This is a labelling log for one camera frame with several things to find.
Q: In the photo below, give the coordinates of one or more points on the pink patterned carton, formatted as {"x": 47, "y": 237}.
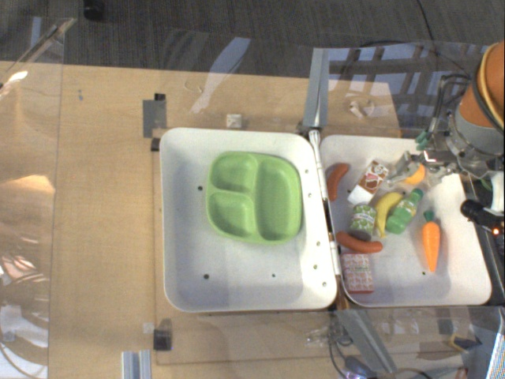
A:
{"x": 357, "y": 272}

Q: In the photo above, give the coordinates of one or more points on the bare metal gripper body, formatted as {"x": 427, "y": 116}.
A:
{"x": 467, "y": 157}

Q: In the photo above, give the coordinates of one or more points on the black cylinder on white bracket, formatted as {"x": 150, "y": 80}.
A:
{"x": 475, "y": 211}

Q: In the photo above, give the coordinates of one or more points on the green plastic bottle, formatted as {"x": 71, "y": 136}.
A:
{"x": 402, "y": 213}

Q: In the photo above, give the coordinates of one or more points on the orange carrot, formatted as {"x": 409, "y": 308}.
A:
{"x": 431, "y": 243}

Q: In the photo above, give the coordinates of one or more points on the red-brown toy sausage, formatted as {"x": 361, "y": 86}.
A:
{"x": 335, "y": 180}
{"x": 357, "y": 244}

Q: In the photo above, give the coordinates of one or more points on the green divided plate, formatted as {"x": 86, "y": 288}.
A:
{"x": 276, "y": 196}

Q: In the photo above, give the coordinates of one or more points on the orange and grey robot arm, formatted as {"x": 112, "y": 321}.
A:
{"x": 489, "y": 89}

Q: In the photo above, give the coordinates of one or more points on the small white block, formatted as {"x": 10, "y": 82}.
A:
{"x": 234, "y": 120}

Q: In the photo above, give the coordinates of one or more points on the small green can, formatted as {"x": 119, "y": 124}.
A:
{"x": 363, "y": 217}

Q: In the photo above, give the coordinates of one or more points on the orange round toy food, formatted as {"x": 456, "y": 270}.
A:
{"x": 417, "y": 176}

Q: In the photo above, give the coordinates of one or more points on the yellow banana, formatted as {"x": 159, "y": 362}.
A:
{"x": 384, "y": 207}

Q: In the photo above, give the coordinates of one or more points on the white plastic tray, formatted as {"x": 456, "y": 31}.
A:
{"x": 402, "y": 275}
{"x": 189, "y": 251}

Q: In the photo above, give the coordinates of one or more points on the brown and white carton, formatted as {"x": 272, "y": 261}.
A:
{"x": 371, "y": 178}

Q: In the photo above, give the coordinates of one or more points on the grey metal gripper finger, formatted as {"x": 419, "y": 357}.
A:
{"x": 437, "y": 173}
{"x": 402, "y": 167}

